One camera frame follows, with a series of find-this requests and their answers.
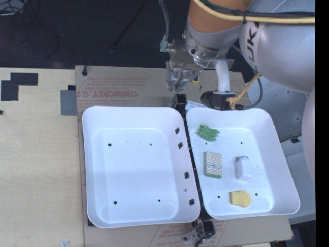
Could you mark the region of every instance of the tray containing objects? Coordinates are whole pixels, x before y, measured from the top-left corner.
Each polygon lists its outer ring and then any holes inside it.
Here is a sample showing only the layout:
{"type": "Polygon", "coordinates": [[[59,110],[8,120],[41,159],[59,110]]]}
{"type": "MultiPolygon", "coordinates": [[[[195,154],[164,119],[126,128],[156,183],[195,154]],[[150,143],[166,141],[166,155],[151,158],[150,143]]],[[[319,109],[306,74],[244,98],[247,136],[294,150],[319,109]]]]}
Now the tray containing objects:
{"type": "Polygon", "coordinates": [[[198,218],[200,201],[177,110],[90,107],[82,124],[92,224],[113,228],[198,218]]]}
{"type": "Polygon", "coordinates": [[[192,108],[186,120],[210,216],[223,220],[299,210],[299,196],[266,111],[192,108]]]}

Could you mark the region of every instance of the white tray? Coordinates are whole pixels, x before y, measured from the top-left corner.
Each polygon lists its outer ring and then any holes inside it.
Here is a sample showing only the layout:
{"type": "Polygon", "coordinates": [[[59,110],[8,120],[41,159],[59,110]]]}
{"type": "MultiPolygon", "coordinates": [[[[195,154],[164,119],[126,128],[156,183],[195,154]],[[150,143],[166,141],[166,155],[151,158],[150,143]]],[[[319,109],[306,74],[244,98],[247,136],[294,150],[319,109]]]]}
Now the white tray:
{"type": "Polygon", "coordinates": [[[192,108],[186,115],[191,147],[207,213],[215,219],[293,214],[300,200],[284,157],[272,118],[258,108],[219,111],[192,108]],[[219,130],[216,141],[202,139],[200,125],[219,130]],[[222,177],[204,175],[204,153],[222,155],[222,177]],[[247,156],[251,179],[237,179],[236,162],[247,156]],[[246,207],[232,205],[230,193],[244,190],[251,195],[246,207]]]}
{"type": "Polygon", "coordinates": [[[90,107],[82,123],[87,212],[95,226],[197,219],[200,202],[178,111],[90,107]]]}

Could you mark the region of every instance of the yellow cable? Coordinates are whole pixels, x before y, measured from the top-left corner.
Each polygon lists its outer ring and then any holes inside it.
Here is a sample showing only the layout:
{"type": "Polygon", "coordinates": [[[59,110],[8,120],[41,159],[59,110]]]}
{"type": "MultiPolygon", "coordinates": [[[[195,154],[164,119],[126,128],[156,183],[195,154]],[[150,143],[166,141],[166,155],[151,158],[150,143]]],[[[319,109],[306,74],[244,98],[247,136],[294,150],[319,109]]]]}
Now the yellow cable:
{"type": "Polygon", "coordinates": [[[202,9],[204,9],[207,13],[218,17],[220,19],[233,20],[233,21],[253,21],[253,22],[264,22],[264,23],[277,23],[277,24],[313,24],[315,23],[315,17],[301,17],[301,18],[274,18],[274,17],[255,17],[255,16],[240,16],[240,15],[229,15],[224,13],[216,12],[205,4],[203,4],[200,0],[194,0],[202,9]]]}
{"type": "Polygon", "coordinates": [[[255,76],[249,81],[249,83],[243,88],[243,90],[238,95],[236,95],[235,97],[228,97],[226,98],[226,101],[230,102],[231,106],[236,105],[238,101],[240,101],[242,96],[246,93],[246,91],[250,88],[250,86],[259,78],[260,75],[261,74],[257,72],[255,76]]]}

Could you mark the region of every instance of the green toy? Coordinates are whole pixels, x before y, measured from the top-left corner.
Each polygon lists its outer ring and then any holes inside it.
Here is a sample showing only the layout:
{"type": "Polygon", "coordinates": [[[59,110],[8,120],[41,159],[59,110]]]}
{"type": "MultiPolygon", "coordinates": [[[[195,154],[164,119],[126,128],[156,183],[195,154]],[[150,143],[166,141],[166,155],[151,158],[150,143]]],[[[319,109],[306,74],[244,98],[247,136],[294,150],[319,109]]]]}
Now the green toy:
{"type": "Polygon", "coordinates": [[[201,125],[197,133],[204,140],[216,141],[216,137],[219,134],[219,131],[216,129],[211,129],[208,126],[201,125]]]}

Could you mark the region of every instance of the dark background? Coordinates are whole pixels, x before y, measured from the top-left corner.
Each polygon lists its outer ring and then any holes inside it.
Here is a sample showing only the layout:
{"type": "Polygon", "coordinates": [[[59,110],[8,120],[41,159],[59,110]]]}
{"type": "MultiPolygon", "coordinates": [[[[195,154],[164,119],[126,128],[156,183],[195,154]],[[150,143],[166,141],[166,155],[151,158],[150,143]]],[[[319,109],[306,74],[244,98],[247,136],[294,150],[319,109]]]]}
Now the dark background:
{"type": "MultiPolygon", "coordinates": [[[[169,54],[160,52],[166,23],[159,0],[26,0],[21,10],[8,1],[0,11],[1,67],[165,68],[169,60],[169,54]],[[16,13],[7,15],[10,9],[16,13]]],[[[190,0],[164,2],[171,42],[183,34],[190,0]]],[[[242,72],[245,82],[252,78],[251,68],[235,49],[227,58],[235,60],[231,70],[242,72]]]]}

